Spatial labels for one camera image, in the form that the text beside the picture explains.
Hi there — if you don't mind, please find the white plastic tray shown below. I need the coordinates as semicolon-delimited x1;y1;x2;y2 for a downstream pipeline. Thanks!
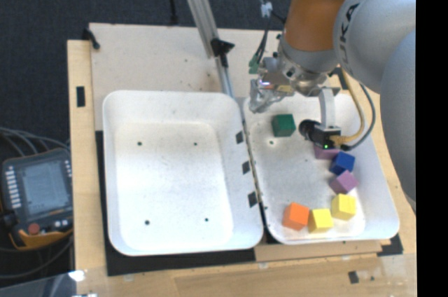
101;89;265;257
240;91;401;246

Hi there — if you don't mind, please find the orange cube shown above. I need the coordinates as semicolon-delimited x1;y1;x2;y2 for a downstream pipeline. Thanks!
281;202;312;232

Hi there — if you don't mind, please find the yellow cube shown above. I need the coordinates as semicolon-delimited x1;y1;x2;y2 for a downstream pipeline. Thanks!
330;193;358;221
307;207;335;234

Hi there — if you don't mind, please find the blue cube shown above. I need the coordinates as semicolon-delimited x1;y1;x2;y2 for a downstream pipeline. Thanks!
328;151;356;177

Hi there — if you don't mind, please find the pale flat board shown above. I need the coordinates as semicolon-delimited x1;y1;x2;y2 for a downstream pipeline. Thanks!
87;22;393;263

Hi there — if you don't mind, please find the green cube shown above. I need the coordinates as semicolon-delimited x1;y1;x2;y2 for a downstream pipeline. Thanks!
271;113;298;138

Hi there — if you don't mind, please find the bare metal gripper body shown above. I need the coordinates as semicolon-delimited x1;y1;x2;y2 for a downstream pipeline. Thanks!
258;56;329;97

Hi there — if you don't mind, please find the purple cube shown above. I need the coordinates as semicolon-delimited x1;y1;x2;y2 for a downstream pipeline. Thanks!
313;144;340;161
328;170;360;195

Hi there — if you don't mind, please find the black cylinder on white bracket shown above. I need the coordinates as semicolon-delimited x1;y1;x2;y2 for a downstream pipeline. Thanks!
298;86;342;151

